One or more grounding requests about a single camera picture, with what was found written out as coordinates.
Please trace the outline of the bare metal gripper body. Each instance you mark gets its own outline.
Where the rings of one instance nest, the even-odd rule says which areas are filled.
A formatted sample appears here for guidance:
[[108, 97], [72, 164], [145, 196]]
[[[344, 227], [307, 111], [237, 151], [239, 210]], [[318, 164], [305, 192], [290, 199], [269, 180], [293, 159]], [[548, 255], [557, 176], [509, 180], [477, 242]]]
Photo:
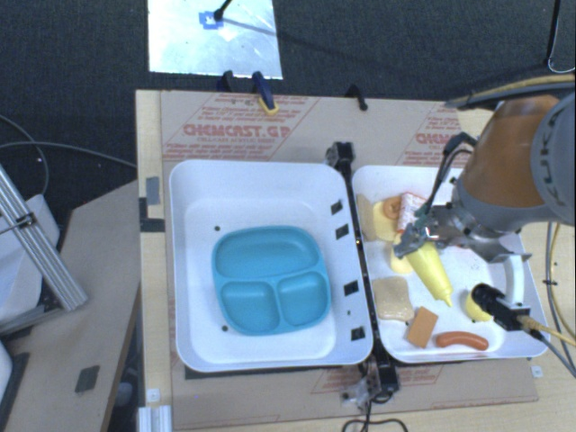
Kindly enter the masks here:
[[432, 206], [421, 216], [421, 228], [439, 248], [467, 248], [489, 264], [503, 263], [512, 256], [527, 261], [532, 256], [502, 243], [506, 238], [519, 239], [517, 233], [490, 229], [461, 206]]

